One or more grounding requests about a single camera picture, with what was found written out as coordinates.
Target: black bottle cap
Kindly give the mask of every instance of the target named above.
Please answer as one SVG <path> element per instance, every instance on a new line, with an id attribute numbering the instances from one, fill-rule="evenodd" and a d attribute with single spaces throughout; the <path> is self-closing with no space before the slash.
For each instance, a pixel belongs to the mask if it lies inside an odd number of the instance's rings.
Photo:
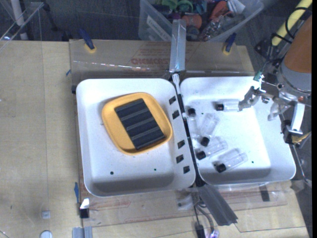
<path id="1" fill-rule="evenodd" d="M 200 142 L 200 144 L 202 145 L 202 146 L 208 146 L 208 144 L 209 144 L 209 138 L 207 138 L 207 137 L 203 137 L 203 139 L 202 139 L 202 141 Z"/>
<path id="2" fill-rule="evenodd" d="M 196 154 L 197 159 L 202 160 L 203 158 L 206 157 L 206 153 L 204 151 L 201 151 Z"/>
<path id="3" fill-rule="evenodd" d="M 221 103 L 216 103 L 215 108 L 217 111 L 223 111 L 224 110 L 224 105 Z"/>
<path id="4" fill-rule="evenodd" d="M 221 172 L 223 172 L 223 171 L 226 171 L 227 168 L 226 168 L 226 165 L 225 165 L 224 163 L 221 163 L 221 164 L 219 164 L 219 165 L 216 166 L 216 170 L 217 170 L 219 173 L 221 173 Z"/>
<path id="5" fill-rule="evenodd" d="M 193 108 L 190 108 L 190 109 L 188 110 L 188 115 L 189 115 L 190 117 L 196 116 L 196 110 L 193 109 Z"/>

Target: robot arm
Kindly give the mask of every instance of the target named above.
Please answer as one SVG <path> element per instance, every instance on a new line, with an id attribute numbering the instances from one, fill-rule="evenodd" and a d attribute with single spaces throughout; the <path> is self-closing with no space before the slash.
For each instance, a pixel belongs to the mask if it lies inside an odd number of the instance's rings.
<path id="1" fill-rule="evenodd" d="M 303 140 L 301 124 L 312 94 L 312 16 L 298 31 L 285 57 L 276 59 L 273 66 L 263 67 L 255 79 L 261 86 L 249 89 L 239 110 L 255 105 L 260 97 L 264 103 L 273 100 L 268 120 L 294 107 L 292 120 L 283 121 L 281 130 L 286 143 Z"/>

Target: small plastic vial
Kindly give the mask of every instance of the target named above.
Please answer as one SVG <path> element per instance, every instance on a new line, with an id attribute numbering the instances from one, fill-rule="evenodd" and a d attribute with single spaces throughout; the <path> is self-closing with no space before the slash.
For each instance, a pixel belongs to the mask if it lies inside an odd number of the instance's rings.
<path id="1" fill-rule="evenodd" d="M 221 100 L 214 104 L 217 111 L 234 112 L 239 111 L 239 100 Z"/>
<path id="2" fill-rule="evenodd" d="M 200 130 L 197 123 L 196 111 L 193 108 L 188 110 L 187 123 L 189 132 L 192 138 L 197 139 L 200 137 Z"/>
<path id="3" fill-rule="evenodd" d="M 202 121 L 201 133 L 204 137 L 213 137 L 216 132 L 217 126 L 220 123 L 220 119 L 216 114 L 207 113 L 204 115 Z"/>
<path id="4" fill-rule="evenodd" d="M 235 148 L 223 154 L 217 155 L 215 160 L 212 161 L 212 164 L 219 173 L 222 173 L 226 170 L 236 168 L 242 163 L 245 163 L 247 160 L 247 154 Z"/>
<path id="5" fill-rule="evenodd" d="M 214 137 L 210 140 L 204 151 L 207 155 L 214 156 L 228 149 L 227 142 L 221 137 Z"/>

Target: glass panel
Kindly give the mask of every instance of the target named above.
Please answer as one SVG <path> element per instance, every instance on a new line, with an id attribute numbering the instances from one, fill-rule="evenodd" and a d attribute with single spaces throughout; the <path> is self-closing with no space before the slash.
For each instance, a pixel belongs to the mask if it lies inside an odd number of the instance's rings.
<path id="1" fill-rule="evenodd" d="M 274 189 L 278 190 L 272 193 L 268 189 L 268 197 L 275 207 L 236 211 L 239 218 L 236 227 L 240 232 L 305 227 L 303 218 L 298 216 L 300 209 L 291 182 L 275 185 Z"/>
<path id="2" fill-rule="evenodd" d="M 42 42 L 21 41 L 41 40 L 41 7 L 26 4 L 0 41 L 0 237 L 50 226 Z"/>

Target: blue clamp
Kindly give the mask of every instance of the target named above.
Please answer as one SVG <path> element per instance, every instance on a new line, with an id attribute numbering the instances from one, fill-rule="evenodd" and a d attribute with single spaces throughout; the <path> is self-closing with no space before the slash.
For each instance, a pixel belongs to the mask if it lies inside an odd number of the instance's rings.
<path id="1" fill-rule="evenodd" d="M 78 33 L 79 33 L 80 37 L 83 38 L 85 41 L 85 48 L 90 53 L 94 53 L 97 50 L 97 48 L 94 45 L 93 41 L 91 40 L 89 34 L 82 28 L 79 28 Z"/>
<path id="2" fill-rule="evenodd" d="M 74 191 L 75 191 L 75 195 L 76 195 L 77 204 L 79 204 L 79 187 L 78 187 L 78 183 L 76 183 L 76 182 L 75 182 Z"/>
<path id="3" fill-rule="evenodd" d="M 234 40 L 236 38 L 236 33 L 233 33 L 232 35 L 229 36 L 229 38 L 226 40 L 225 45 L 223 47 L 222 52 L 225 55 L 229 55 L 231 53 L 231 48 L 232 48 L 232 44 L 234 43 Z"/>

